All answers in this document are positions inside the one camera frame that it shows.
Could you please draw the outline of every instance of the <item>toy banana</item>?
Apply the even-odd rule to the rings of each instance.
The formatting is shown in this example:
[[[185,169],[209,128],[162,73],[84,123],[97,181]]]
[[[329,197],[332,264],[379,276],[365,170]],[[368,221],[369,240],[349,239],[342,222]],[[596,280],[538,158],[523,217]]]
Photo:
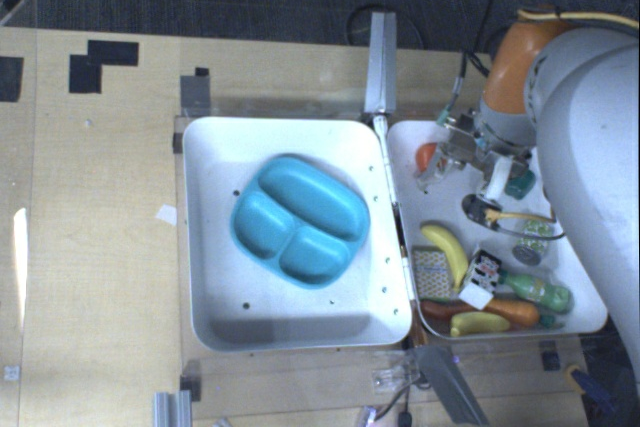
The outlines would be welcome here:
[[[509,329],[509,321],[494,313],[472,311],[451,317],[451,336],[476,333],[500,333]]]
[[[449,267],[451,268],[453,289],[457,291],[469,268],[467,255],[464,249],[462,249],[460,242],[458,242],[458,239],[456,239],[449,230],[436,224],[425,224],[420,228],[420,231],[446,255]]]

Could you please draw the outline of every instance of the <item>yellow banana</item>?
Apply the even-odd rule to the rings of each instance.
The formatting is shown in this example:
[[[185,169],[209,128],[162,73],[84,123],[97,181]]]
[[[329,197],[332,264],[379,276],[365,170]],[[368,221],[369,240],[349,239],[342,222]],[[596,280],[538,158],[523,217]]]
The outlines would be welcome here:
[[[467,255],[464,249],[462,249],[460,242],[458,242],[458,239],[456,239],[449,230],[436,224],[425,224],[420,227],[420,231],[444,252],[451,269],[453,289],[458,291],[462,279],[469,268],[469,260],[467,260]]]
[[[469,311],[451,317],[451,336],[476,333],[500,333],[509,329],[509,321],[495,313]]]

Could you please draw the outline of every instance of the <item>tomato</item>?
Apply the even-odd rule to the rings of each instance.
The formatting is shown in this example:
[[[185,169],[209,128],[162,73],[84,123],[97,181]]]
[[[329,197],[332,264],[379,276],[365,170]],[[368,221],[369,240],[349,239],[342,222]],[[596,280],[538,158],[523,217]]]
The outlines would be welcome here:
[[[423,173],[424,170],[427,169],[431,157],[433,157],[433,154],[436,152],[437,146],[437,143],[426,143],[418,148],[416,152],[416,165],[420,173]]]

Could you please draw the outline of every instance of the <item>yellow cable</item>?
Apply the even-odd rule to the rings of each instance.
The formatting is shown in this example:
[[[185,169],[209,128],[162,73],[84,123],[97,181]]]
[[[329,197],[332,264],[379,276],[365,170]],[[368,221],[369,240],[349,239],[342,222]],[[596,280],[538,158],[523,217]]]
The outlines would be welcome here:
[[[533,22],[545,22],[549,20],[599,20],[603,22],[626,25],[632,29],[639,30],[640,24],[632,18],[626,16],[613,15],[610,13],[599,13],[597,11],[573,12],[566,11],[560,13],[535,13],[526,9],[518,9],[518,16]]]
[[[490,221],[492,223],[495,223],[500,219],[527,219],[530,221],[540,221],[542,223],[549,223],[549,224],[553,224],[556,222],[555,219],[544,217],[542,215],[525,214],[523,212],[500,212],[492,208],[487,208],[484,211],[484,216],[487,221]]]

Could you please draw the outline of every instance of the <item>green bottle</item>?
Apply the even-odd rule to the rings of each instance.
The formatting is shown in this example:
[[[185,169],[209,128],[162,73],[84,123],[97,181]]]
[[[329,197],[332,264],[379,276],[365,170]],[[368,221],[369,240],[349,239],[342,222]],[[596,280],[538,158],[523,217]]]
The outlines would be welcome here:
[[[500,283],[509,285],[518,297],[546,306],[562,313],[569,308],[571,292],[561,286],[551,285],[529,274],[510,274],[500,270]]]

